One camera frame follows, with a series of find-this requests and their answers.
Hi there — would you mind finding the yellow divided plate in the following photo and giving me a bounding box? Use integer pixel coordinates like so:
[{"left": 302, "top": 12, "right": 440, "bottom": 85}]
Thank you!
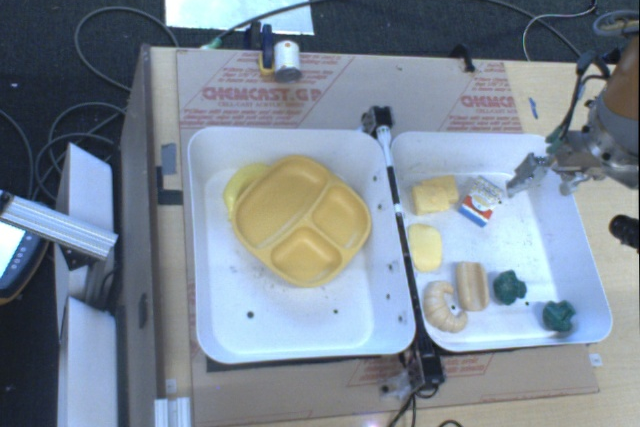
[{"left": 230, "top": 154, "right": 373, "bottom": 289}]

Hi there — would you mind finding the beige croissant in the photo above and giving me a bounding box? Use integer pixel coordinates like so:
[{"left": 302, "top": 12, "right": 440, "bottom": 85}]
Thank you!
[{"left": 423, "top": 279, "right": 469, "bottom": 334}]

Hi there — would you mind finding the pale yellow biscuit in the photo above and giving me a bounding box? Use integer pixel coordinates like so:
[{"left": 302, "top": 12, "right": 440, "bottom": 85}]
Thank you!
[{"left": 406, "top": 222, "right": 444, "bottom": 274}]

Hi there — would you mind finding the green broccoli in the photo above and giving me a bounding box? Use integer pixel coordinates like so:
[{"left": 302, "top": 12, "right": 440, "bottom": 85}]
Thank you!
[
  {"left": 541, "top": 299, "right": 578, "bottom": 333},
  {"left": 492, "top": 269, "right": 528, "bottom": 307}
]

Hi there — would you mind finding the brown cardboard board red print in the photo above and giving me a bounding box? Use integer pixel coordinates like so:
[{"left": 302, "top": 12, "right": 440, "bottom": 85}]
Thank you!
[{"left": 174, "top": 47, "right": 601, "bottom": 417}]

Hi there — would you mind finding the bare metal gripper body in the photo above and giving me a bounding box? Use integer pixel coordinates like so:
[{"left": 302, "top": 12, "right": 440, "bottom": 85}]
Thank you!
[{"left": 545, "top": 130, "right": 640, "bottom": 196}]

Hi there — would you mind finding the red white blue carton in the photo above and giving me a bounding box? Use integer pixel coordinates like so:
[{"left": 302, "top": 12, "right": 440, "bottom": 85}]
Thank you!
[{"left": 457, "top": 174, "right": 504, "bottom": 229}]

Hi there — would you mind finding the black block with thin wires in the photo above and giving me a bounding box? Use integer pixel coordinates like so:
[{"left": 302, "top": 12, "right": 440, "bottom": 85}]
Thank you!
[
  {"left": 360, "top": 105, "right": 396, "bottom": 136},
  {"left": 399, "top": 348, "right": 446, "bottom": 397}
]

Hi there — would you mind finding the white plastic tray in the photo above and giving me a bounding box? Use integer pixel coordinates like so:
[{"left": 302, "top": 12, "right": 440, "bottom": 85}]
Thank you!
[
  {"left": 187, "top": 125, "right": 418, "bottom": 365},
  {"left": 390, "top": 130, "right": 614, "bottom": 354}
]

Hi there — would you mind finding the small white can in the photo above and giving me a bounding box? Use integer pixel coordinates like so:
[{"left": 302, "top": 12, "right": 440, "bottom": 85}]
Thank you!
[{"left": 272, "top": 39, "right": 303, "bottom": 83}]

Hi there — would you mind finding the thin black and white rod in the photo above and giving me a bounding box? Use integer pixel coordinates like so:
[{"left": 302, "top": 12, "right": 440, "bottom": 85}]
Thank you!
[{"left": 377, "top": 124, "right": 427, "bottom": 356}]

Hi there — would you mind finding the yellow bowl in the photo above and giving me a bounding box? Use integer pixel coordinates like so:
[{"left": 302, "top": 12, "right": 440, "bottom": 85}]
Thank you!
[{"left": 222, "top": 162, "right": 269, "bottom": 217}]

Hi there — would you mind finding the beige hot dog bun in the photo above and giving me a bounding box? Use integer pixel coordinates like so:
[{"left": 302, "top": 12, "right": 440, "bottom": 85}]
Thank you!
[{"left": 454, "top": 260, "right": 491, "bottom": 313}]

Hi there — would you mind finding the yellow cheese block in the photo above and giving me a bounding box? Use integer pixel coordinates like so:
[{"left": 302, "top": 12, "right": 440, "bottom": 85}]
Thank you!
[{"left": 410, "top": 174, "right": 460, "bottom": 217}]

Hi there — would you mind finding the black cylinder on white bracket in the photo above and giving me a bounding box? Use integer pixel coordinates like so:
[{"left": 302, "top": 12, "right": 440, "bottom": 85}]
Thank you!
[{"left": 609, "top": 213, "right": 640, "bottom": 252}]

